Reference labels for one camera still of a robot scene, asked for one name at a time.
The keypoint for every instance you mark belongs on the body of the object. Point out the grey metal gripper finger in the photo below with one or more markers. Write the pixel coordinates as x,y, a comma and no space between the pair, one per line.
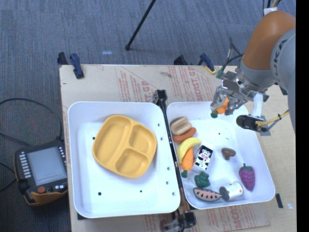
216,100
233,105

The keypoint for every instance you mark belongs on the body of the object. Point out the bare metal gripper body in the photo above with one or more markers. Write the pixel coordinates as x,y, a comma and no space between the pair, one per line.
237,87

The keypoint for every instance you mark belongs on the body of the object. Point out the small orange carrot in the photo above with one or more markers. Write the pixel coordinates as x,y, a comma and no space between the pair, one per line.
222,108

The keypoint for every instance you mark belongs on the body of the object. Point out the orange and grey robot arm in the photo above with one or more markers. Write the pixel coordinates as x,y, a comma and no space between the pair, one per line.
265,40

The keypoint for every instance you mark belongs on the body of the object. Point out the white plastic tray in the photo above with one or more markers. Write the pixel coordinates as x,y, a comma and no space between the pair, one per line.
229,134
125,197

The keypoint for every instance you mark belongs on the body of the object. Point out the tan bread bun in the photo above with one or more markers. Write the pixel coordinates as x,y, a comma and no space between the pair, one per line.
180,125

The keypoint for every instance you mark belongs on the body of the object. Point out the orange sausage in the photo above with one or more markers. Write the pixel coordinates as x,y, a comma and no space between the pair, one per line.
186,135

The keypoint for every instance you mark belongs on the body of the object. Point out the brown mushroom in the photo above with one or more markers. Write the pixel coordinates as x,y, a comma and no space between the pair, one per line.
228,152

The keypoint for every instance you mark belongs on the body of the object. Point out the yellow banana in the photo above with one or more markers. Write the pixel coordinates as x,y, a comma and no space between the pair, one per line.
187,144

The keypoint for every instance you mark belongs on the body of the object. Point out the white cow print carton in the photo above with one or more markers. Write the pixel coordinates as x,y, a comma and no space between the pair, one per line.
204,157

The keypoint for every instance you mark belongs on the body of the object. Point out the large orange carrot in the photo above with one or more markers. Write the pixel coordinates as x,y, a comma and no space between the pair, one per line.
188,159

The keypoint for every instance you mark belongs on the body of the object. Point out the purple grapes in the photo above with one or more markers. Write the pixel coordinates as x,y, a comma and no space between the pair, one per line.
247,178

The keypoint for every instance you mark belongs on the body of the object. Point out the green broccoli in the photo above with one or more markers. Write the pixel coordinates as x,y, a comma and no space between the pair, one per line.
202,180

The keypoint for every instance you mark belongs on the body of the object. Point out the brown cardboard board red print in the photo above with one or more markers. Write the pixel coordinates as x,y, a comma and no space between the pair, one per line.
135,83

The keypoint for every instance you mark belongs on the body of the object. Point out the white can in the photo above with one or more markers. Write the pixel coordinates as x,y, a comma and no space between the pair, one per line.
233,191

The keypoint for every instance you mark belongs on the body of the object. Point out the red watermelon slice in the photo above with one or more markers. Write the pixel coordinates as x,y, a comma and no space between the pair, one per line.
206,195

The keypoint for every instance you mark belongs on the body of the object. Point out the black tripod leg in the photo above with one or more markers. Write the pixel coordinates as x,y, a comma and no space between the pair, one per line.
143,20

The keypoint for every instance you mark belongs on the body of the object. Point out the yellow divided plate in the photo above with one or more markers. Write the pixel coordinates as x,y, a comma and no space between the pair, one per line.
113,139

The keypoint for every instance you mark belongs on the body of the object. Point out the black cylinder on white bracket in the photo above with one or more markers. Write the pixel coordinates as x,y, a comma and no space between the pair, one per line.
246,122

